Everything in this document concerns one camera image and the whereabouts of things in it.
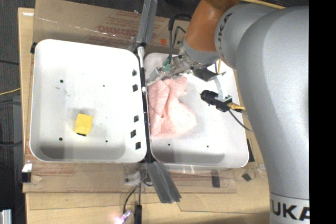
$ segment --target black cable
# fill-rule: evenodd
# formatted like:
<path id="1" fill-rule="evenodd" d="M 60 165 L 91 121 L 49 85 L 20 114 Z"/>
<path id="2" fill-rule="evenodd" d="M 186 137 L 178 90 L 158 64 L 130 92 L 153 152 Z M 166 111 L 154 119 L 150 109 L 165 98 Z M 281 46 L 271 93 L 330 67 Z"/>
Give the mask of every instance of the black cable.
<path id="1" fill-rule="evenodd" d="M 175 47 L 176 37 L 177 37 L 177 34 L 179 33 L 178 30 L 181 30 L 183 33 L 185 33 L 185 30 L 181 26 L 176 27 L 175 34 L 174 34 L 174 39 L 173 39 L 173 45 L 172 45 L 172 48 L 171 48 L 172 55 L 173 55 L 173 50 L 174 50 L 174 47 Z"/>
<path id="2" fill-rule="evenodd" d="M 247 113 L 246 113 L 245 111 L 243 111 L 243 110 L 240 110 L 240 113 L 241 113 L 241 114 L 243 114 L 243 115 L 245 116 L 245 118 L 247 118 L 247 119 L 248 119 L 248 115 L 247 115 Z"/>
<path id="3" fill-rule="evenodd" d="M 169 19 L 168 22 L 168 30 L 169 30 L 169 45 L 170 45 L 170 52 L 169 52 L 169 64 L 172 62 L 172 56 L 173 56 L 173 49 L 174 49 L 174 45 L 175 45 L 175 39 L 174 39 L 174 43 L 172 42 L 172 32 L 173 32 L 173 27 L 174 27 L 174 22 L 176 19 L 184 19 L 184 20 L 191 20 L 191 16 L 188 14 L 177 14 L 174 15 L 173 17 L 171 17 Z"/>
<path id="4" fill-rule="evenodd" d="M 1 103 L 6 103 L 6 102 L 12 102 L 12 100 L 10 99 L 10 100 L 0 101 L 0 104 L 1 104 Z"/>
<path id="5" fill-rule="evenodd" d="M 146 182 L 143 182 L 146 186 L 148 186 L 148 187 L 153 187 L 153 184 L 148 184 L 148 183 L 146 183 Z"/>
<path id="6" fill-rule="evenodd" d="M 139 185 L 136 185 L 136 187 L 128 194 L 126 200 L 125 200 L 125 203 L 124 203 L 124 207 L 123 207 L 123 214 L 126 213 L 126 205 L 127 205 L 127 202 L 128 200 L 130 199 L 130 197 L 132 196 L 132 194 L 141 186 L 141 183 Z"/>
<path id="7" fill-rule="evenodd" d="M 9 102 L 0 102 L 0 106 L 1 105 L 6 105 L 6 104 L 21 105 L 20 102 L 12 102 L 12 101 L 9 101 Z"/>
<path id="8" fill-rule="evenodd" d="M 18 142 L 15 142 L 13 144 L 0 143 L 0 147 L 15 147 L 15 146 L 18 146 L 18 145 L 21 145 L 21 144 L 22 144 L 22 140 L 20 140 Z"/>
<path id="9" fill-rule="evenodd" d="M 8 63 L 8 64 L 10 64 L 10 65 L 16 65 L 16 66 L 18 66 L 20 63 L 18 63 L 18 62 L 12 62 L 12 61 L 6 61 L 6 60 L 0 60 L 0 62 L 3 62 L 3 63 Z"/>
<path id="10" fill-rule="evenodd" d="M 249 131 L 249 132 L 253 132 L 253 130 L 251 130 L 251 129 L 249 129 L 248 127 L 246 127 L 245 125 L 243 125 L 241 122 L 240 122 L 240 120 L 239 119 L 237 119 L 237 117 L 236 116 L 234 116 L 233 115 L 233 113 L 232 113 L 232 111 L 231 110 L 229 110 L 229 112 L 230 112 L 230 114 L 231 114 L 231 116 L 244 128 L 244 129 L 246 129 L 247 131 Z"/>
<path id="11" fill-rule="evenodd" d="M 20 211 L 24 208 L 25 205 L 26 203 L 23 202 L 22 205 L 20 205 L 19 209 L 16 210 L 15 214 L 12 215 L 12 218 L 16 217 L 20 213 Z"/>

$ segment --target pink cloth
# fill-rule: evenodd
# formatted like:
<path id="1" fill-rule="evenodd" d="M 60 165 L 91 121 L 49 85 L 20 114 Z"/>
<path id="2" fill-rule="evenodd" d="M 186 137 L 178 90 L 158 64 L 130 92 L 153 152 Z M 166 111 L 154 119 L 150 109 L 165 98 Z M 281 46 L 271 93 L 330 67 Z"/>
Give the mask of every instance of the pink cloth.
<path id="1" fill-rule="evenodd" d="M 196 126 L 194 112 L 179 100 L 185 95 L 186 77 L 159 80 L 148 88 L 151 135 L 176 137 Z"/>

